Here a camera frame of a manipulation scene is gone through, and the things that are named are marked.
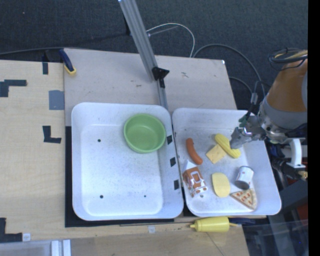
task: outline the black clamp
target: black clamp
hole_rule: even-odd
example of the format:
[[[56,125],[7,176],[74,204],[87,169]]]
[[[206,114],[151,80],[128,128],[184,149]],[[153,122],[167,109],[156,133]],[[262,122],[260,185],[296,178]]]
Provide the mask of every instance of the black clamp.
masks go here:
[[[61,57],[61,59],[64,62],[64,69],[70,74],[70,75],[74,75],[77,70],[76,68],[72,65],[71,60],[69,59],[68,55],[66,54],[66,52],[61,49],[59,50],[59,55]]]
[[[166,88],[165,87],[165,81],[164,78],[166,77],[166,75],[168,75],[168,73],[170,72],[169,70],[160,68],[155,66],[152,70],[152,74],[155,80],[159,80],[160,82],[160,87],[161,88]]]

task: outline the toy pizza slice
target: toy pizza slice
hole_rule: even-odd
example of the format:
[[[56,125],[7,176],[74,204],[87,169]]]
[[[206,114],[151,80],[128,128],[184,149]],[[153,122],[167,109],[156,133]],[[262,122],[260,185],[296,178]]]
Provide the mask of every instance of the toy pizza slice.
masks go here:
[[[251,188],[231,193],[230,196],[252,210],[255,210],[257,207],[256,193]]]

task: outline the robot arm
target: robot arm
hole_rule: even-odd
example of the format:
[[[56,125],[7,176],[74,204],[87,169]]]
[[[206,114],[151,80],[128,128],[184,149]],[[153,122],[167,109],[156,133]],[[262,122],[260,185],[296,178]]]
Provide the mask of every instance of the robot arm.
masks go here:
[[[276,169],[281,169],[282,172],[285,169],[288,174],[288,170],[293,168],[298,176],[289,176],[305,180],[307,175],[302,172],[304,166],[301,164],[300,141],[307,137],[308,56],[302,55],[299,59],[290,62],[290,57],[286,58],[287,64],[278,73],[260,104],[258,114],[250,115],[248,112],[239,120],[241,124],[231,135],[230,147],[238,149],[244,143],[265,139],[272,144],[289,144],[292,151],[291,162],[278,162],[275,164]]]

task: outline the yellow cheese wedge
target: yellow cheese wedge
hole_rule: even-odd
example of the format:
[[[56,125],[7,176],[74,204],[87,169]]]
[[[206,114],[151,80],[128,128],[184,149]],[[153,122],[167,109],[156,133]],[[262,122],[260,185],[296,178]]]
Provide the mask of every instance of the yellow cheese wedge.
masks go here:
[[[220,159],[222,159],[227,154],[223,148],[217,144],[213,148],[211,148],[205,155],[209,158],[209,160],[215,164]]]
[[[222,172],[215,172],[211,177],[213,189],[216,195],[220,198],[227,197],[231,189],[228,177]]]
[[[230,155],[233,158],[240,157],[241,155],[240,150],[238,148],[237,149],[231,148],[230,141],[226,136],[222,135],[221,133],[218,133],[215,135],[214,139],[223,148],[223,150],[227,152],[228,155]]]

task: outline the black tape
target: black tape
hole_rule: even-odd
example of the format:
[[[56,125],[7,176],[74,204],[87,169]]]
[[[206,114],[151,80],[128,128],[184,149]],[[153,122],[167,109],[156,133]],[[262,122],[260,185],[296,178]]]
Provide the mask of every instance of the black tape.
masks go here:
[[[177,189],[180,187],[180,185],[179,185],[179,180],[178,180],[178,179],[176,179],[176,180],[173,182],[173,184],[174,184],[174,190],[177,190]]]
[[[5,79],[0,82],[0,97],[7,98],[9,96],[9,86],[27,86],[27,80]]]
[[[175,164],[176,164],[176,158],[173,157],[173,158],[170,159],[170,166],[172,167],[172,166],[174,166]]]
[[[27,86],[27,80],[5,79],[4,82],[5,82],[8,86]]]
[[[7,98],[9,96],[9,85],[5,82],[0,82],[0,97]]]
[[[0,243],[22,242],[22,233],[6,234],[6,218],[0,218]]]
[[[166,142],[168,143],[168,145],[172,142],[172,135],[169,135],[168,137],[166,137]]]
[[[42,74],[43,75],[49,74],[49,66],[47,62],[42,62]]]
[[[42,126],[43,129],[43,135],[44,135],[44,140],[43,142],[48,142],[48,143],[61,143],[61,138],[52,138],[51,137],[51,126],[49,125],[44,125]]]

